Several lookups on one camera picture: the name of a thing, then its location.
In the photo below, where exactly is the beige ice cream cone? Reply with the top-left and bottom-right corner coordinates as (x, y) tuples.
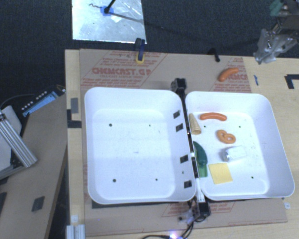
(188, 113), (202, 136)

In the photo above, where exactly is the thin black and white rod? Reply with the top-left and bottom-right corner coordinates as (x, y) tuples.
(177, 88), (205, 204)

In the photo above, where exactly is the brown cardboard board red print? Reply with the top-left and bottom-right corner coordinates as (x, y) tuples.
(79, 49), (289, 234)

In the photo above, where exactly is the yellow cheese slice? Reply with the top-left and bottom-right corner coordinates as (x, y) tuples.
(208, 162), (234, 185)

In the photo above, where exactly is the orange pretzel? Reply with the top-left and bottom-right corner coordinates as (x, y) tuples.
(216, 129), (237, 144)

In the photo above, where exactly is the green cucumber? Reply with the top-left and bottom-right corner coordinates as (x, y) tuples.
(192, 141), (209, 178)

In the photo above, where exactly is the orange sausage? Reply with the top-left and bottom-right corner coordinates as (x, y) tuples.
(217, 67), (240, 82)
(199, 112), (228, 122)

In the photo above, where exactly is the black block with thin wires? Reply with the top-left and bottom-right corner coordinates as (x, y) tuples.
(188, 200), (212, 222)
(170, 77), (188, 92)

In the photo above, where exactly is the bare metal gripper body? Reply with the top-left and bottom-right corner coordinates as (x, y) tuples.
(276, 0), (299, 41)

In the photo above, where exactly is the white plastic tray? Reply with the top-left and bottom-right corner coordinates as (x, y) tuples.
(84, 86), (197, 205)
(185, 91), (296, 202)

